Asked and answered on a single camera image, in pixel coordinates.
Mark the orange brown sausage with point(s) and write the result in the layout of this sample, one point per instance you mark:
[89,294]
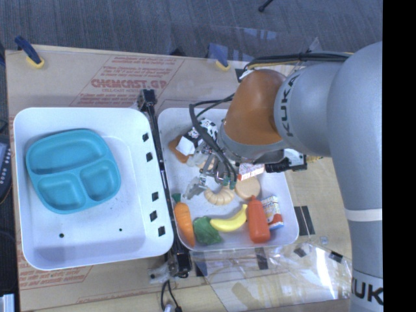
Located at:
[174,149]

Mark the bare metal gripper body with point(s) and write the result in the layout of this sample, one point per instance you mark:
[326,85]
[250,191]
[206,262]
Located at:
[211,156]

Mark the green broccoli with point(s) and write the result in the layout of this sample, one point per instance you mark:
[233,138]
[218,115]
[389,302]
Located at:
[205,231]

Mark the thin black and white rod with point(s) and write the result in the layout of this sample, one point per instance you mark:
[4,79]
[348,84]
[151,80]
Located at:
[162,174]

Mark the orange carrot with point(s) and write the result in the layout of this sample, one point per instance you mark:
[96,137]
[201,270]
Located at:
[183,218]

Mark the beige croissant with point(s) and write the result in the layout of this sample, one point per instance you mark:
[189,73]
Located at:
[219,197]

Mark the brown cardboard board red print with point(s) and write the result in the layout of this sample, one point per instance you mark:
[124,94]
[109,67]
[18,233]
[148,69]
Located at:
[74,76]

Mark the blue divided plate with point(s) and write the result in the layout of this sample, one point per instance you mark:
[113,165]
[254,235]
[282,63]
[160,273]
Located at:
[71,171]

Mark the red and white small carton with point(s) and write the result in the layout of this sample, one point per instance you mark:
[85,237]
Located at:
[248,170]

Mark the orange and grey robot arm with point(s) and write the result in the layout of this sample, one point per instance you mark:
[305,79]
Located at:
[325,115]

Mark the white plastic tray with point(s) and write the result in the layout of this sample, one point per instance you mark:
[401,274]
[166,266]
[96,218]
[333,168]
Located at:
[286,206]
[97,239]

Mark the round tan bread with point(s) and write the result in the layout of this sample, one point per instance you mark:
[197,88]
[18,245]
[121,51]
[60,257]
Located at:
[247,188]

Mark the orange bottle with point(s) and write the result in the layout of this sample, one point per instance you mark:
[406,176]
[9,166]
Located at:
[258,223]

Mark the black cylinder on white bracket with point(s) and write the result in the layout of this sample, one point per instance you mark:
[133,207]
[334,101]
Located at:
[286,164]

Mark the black and white cow carton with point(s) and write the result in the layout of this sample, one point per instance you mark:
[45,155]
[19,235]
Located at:
[186,145]

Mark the white blue orange carton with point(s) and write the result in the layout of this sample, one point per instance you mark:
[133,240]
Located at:
[272,208]

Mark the yellow banana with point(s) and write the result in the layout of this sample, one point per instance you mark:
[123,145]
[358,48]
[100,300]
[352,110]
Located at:
[229,223]

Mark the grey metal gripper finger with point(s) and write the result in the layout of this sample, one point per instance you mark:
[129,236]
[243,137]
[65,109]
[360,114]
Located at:
[196,188]
[220,175]

